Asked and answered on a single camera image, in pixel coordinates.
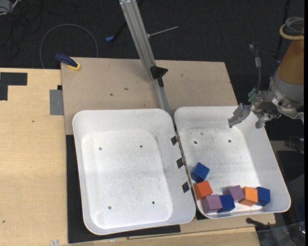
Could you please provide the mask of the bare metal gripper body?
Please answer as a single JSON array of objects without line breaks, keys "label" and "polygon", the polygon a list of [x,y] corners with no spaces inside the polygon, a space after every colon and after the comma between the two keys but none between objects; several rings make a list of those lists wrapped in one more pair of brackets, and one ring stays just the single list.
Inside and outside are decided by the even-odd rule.
[{"label": "bare metal gripper body", "polygon": [[260,90],[251,104],[251,110],[261,117],[287,116],[291,119],[303,119],[299,112],[302,103],[291,100],[279,91]]}]

